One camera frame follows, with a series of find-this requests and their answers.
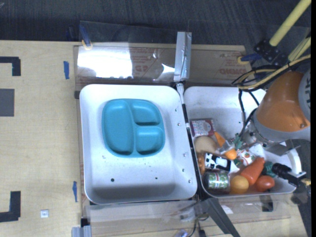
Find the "gray square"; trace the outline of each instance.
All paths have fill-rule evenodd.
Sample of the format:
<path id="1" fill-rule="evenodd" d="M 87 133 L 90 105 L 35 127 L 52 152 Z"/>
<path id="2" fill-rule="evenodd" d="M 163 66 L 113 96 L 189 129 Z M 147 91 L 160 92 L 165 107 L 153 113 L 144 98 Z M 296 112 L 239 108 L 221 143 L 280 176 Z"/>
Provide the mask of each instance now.
<path id="1" fill-rule="evenodd" d="M 14 117 L 14 89 L 0 89 L 0 117 Z"/>

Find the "table surface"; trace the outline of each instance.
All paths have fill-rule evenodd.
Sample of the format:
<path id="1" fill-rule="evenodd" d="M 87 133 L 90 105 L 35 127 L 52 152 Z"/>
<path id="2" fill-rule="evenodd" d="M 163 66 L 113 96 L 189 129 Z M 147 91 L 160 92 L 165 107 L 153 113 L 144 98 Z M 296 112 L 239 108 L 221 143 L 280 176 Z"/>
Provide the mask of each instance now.
<path id="1" fill-rule="evenodd" d="M 21 217 L 0 223 L 2 237 L 66 237 L 71 236 L 72 227 L 80 225 L 80 159 L 74 98 L 76 45 L 77 42 L 0 41 L 0 56 L 21 59 L 19 77 L 12 76 L 11 64 L 0 63 L 0 88 L 15 90 L 14 117 L 0 117 L 0 212 L 8 211 L 10 192 L 21 191 Z M 65 79 L 64 61 L 69 62 L 69 79 Z M 74 181 L 78 187 L 77 202 Z M 49 210 L 49 217 L 41 218 L 40 211 L 45 209 Z M 230 236 L 217 226 L 205 224 L 207 236 Z M 235 227 L 243 237 L 307 236 L 298 207 L 290 203 L 279 218 L 237 223 Z M 176 233 L 177 230 L 170 230 L 128 236 L 172 237 Z"/>

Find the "black corner marking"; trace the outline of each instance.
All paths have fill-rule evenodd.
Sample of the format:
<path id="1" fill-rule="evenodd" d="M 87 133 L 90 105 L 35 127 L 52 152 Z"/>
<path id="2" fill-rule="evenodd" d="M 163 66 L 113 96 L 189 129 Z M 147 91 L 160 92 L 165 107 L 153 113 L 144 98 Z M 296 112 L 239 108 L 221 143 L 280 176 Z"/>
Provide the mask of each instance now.
<path id="1" fill-rule="evenodd" d="M 0 222 L 17 221 L 21 217 L 21 192 L 11 192 L 8 212 L 0 212 Z"/>
<path id="2" fill-rule="evenodd" d="M 21 60 L 19 57 L 14 56 L 0 56 L 0 63 L 11 63 L 12 64 L 12 76 L 21 76 Z"/>

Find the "white square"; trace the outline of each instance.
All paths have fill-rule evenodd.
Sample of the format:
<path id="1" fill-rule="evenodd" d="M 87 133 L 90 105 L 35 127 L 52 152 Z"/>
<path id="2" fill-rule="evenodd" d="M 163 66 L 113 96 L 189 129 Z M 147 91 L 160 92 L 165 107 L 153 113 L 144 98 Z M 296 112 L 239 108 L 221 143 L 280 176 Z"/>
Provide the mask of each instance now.
<path id="1" fill-rule="evenodd" d="M 49 211 L 48 211 L 48 209 L 46 209 L 46 210 L 40 210 L 40 217 L 41 217 L 41 218 L 48 218 L 48 217 L 49 217 Z"/>

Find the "blue plate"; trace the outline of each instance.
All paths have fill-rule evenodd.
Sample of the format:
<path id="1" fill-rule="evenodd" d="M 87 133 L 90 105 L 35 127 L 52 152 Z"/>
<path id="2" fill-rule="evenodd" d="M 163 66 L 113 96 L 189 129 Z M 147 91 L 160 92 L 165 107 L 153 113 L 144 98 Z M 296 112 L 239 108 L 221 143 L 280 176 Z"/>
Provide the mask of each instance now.
<path id="1" fill-rule="evenodd" d="M 119 157 L 144 157 L 160 152 L 165 143 L 158 108 L 147 100 L 115 99 L 102 111 L 105 147 Z"/>

